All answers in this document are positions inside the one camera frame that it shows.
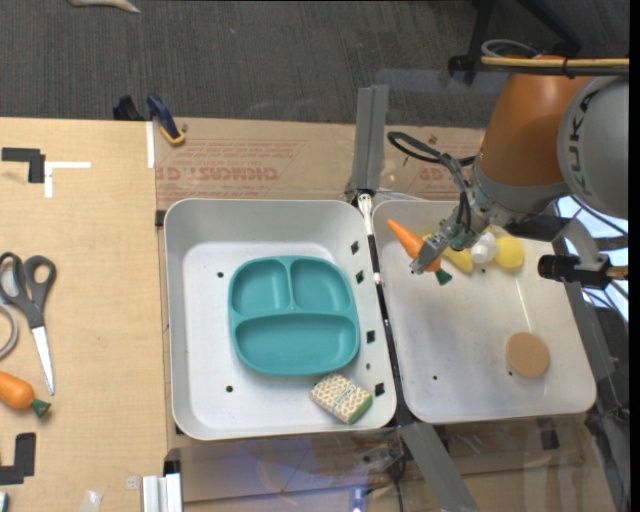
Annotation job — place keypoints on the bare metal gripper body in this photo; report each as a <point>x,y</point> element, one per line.
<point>467,225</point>

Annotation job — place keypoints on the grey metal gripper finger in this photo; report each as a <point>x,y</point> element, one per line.
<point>426,255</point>

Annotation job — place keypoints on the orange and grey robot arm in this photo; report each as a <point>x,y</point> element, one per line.
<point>530,130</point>

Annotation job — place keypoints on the orange carrot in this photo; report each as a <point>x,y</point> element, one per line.
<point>406,239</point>
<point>15,391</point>

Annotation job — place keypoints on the small white bottle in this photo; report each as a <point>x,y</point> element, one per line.
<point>484,248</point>

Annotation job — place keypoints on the yellow banana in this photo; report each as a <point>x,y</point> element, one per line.
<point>461,259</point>

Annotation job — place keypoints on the yellow lemon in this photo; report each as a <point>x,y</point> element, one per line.
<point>510,252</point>

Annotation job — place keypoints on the white plastic tray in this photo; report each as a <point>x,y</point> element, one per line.
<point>205,325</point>
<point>465,325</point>

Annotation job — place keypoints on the round tan biscuit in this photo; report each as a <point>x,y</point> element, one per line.
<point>527,354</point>

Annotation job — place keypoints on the brown cardboard board red print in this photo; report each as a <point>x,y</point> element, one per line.
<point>300,165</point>

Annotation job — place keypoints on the teal divided plate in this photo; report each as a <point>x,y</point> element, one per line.
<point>295,340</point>

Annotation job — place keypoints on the yellow patterned packet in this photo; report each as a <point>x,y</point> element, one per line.
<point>341,398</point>

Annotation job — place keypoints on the black cylinder on white bracket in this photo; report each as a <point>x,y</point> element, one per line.
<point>585,272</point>

